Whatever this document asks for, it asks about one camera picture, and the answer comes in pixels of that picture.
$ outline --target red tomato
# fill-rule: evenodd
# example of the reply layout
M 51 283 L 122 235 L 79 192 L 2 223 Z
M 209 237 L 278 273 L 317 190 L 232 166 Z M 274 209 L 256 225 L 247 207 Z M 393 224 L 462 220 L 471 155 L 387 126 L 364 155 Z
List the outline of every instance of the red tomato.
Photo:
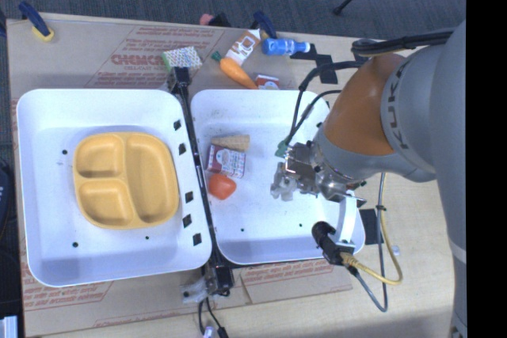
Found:
M 236 182 L 221 173 L 214 173 L 208 182 L 208 191 L 214 197 L 224 200 L 234 193 Z

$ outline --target yellow clamp pad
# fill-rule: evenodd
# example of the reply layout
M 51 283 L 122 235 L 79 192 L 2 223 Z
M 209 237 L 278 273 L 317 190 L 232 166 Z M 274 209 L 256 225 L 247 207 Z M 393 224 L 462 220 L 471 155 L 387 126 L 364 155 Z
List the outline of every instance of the yellow clamp pad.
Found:
M 45 43 L 48 43 L 49 41 L 51 41 L 53 39 L 53 37 L 55 36 L 55 32 L 53 30 L 51 30 L 49 27 L 48 27 L 48 30 L 49 30 L 49 34 L 47 34 L 46 36 L 43 36 L 42 32 L 37 30 L 35 28 L 35 26 L 32 27 L 32 32 L 36 35 L 36 37 L 40 38 Z

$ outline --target orange carrot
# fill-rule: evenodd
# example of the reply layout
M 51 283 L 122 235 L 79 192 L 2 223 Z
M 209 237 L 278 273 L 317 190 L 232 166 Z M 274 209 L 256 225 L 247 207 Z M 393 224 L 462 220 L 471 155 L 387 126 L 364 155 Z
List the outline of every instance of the orange carrot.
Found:
M 255 82 L 232 58 L 222 58 L 220 69 L 233 81 L 245 86 L 248 89 L 259 89 Z

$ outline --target blue bottle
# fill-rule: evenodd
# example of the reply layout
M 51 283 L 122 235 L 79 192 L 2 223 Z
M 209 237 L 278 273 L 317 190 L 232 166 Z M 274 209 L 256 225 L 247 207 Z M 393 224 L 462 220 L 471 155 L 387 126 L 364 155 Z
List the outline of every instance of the blue bottle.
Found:
M 293 55 L 296 52 L 309 52 L 310 43 L 298 43 L 285 38 L 266 38 L 262 43 L 262 52 L 266 55 Z

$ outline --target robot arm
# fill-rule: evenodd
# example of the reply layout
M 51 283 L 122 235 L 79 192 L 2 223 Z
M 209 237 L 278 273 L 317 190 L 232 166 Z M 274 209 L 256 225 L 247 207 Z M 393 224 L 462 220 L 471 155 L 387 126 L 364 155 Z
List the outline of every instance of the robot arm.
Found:
M 467 336 L 463 22 L 444 44 L 408 58 L 370 58 L 348 81 L 314 139 L 288 148 L 272 185 L 336 202 L 376 173 L 438 183 L 455 265 L 454 325 Z

